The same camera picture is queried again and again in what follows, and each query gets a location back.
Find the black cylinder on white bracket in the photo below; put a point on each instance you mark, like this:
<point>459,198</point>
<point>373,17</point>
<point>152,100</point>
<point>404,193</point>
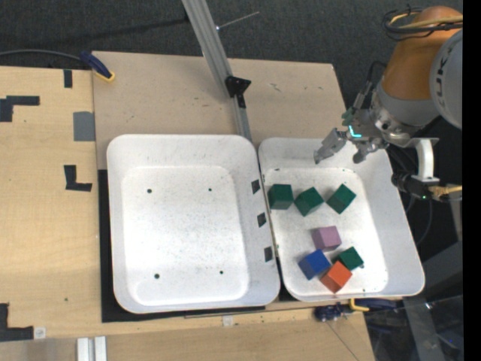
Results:
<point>425,156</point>

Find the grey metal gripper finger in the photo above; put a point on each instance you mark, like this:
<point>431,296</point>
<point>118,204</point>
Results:
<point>331,144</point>
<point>366,148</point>

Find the green cube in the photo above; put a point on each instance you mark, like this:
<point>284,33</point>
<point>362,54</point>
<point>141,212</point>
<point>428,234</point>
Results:
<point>308,201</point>
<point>350,258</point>
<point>341,198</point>
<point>280,196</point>

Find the white plastic tray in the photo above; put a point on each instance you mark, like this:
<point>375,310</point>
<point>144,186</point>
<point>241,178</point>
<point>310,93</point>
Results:
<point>297,235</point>
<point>184,231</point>

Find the blue cube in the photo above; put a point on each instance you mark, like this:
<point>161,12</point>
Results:
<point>313,264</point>

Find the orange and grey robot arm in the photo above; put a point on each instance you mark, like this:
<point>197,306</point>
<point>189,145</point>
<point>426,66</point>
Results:
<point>409,73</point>

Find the orange cube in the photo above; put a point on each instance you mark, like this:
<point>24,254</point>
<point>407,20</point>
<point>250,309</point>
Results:
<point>336,276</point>

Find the pale wood board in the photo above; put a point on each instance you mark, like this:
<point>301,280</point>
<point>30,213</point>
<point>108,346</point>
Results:
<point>161,96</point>

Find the purple cube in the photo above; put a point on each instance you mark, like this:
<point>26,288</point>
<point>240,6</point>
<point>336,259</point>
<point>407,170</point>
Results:
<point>326,238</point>

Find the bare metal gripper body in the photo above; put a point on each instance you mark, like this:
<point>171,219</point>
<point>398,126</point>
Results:
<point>379,128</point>

